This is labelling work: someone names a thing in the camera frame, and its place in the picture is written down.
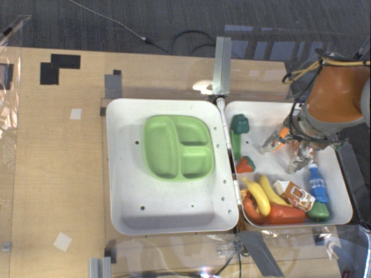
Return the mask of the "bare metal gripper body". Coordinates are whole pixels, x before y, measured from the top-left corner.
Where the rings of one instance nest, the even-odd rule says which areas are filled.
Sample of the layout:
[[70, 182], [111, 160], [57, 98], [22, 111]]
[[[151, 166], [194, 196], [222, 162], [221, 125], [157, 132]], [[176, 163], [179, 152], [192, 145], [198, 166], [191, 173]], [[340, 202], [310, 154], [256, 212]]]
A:
[[303, 151], [306, 148], [323, 150], [327, 146], [340, 148], [340, 140], [333, 135], [323, 133], [311, 125], [286, 125], [289, 130], [285, 139], [293, 142], [294, 151]]

